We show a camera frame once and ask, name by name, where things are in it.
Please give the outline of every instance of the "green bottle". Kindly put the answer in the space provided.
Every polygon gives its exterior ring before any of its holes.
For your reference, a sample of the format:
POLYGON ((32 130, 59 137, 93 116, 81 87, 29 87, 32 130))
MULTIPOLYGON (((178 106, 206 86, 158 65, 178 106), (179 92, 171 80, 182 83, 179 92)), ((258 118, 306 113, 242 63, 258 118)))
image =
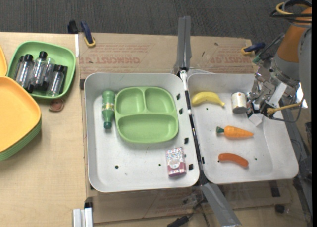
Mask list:
POLYGON ((114 96, 115 93, 112 90, 103 92, 102 114, 105 120, 104 129, 110 129, 112 127, 111 122, 114 117, 114 96))

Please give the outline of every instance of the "gray background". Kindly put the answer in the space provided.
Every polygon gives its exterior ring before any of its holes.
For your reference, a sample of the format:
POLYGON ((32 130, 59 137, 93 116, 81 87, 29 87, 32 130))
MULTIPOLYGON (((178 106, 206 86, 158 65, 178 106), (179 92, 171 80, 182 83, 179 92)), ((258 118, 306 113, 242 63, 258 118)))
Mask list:
POLYGON ((269 17, 285 0, 0 0, 3 32, 68 33, 71 19, 91 32, 177 35, 191 16, 192 36, 242 37, 269 44, 289 24, 269 17))

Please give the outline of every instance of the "toy banana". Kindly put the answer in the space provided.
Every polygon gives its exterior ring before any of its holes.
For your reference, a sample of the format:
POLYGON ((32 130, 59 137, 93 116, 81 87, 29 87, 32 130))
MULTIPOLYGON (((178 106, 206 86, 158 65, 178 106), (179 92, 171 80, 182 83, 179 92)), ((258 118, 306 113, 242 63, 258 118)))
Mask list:
POLYGON ((194 106, 198 105, 200 103, 203 103, 203 102, 211 102, 211 103, 215 103, 215 104, 219 104, 221 106, 224 106, 224 102, 221 101, 218 94, 215 92, 211 92, 211 91, 199 92, 199 93, 193 95, 193 97, 191 99, 191 103, 194 106))

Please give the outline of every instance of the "toy carrot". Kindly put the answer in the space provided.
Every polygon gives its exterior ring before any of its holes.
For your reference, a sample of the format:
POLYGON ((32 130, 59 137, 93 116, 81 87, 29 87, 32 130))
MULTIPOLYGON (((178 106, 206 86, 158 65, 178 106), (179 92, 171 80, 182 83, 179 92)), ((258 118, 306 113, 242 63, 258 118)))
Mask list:
POLYGON ((243 130, 235 126, 226 126, 225 128, 217 127, 217 134, 223 133, 226 137, 229 138, 246 138, 253 136, 253 133, 243 130))
POLYGON ((233 154, 233 153, 221 153, 218 156, 218 160, 220 162, 225 162, 225 161, 232 161, 235 162, 242 167, 248 167, 249 162, 248 160, 244 159, 243 157, 240 157, 239 155, 233 154))

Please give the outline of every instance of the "white can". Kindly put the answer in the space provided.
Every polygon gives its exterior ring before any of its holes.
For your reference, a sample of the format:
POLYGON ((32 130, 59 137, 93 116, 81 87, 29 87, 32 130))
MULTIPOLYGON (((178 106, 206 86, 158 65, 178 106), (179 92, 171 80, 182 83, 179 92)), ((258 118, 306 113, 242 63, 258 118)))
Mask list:
POLYGON ((235 114, 243 114, 247 112, 246 94, 243 92, 235 92, 231 94, 232 111, 235 114))

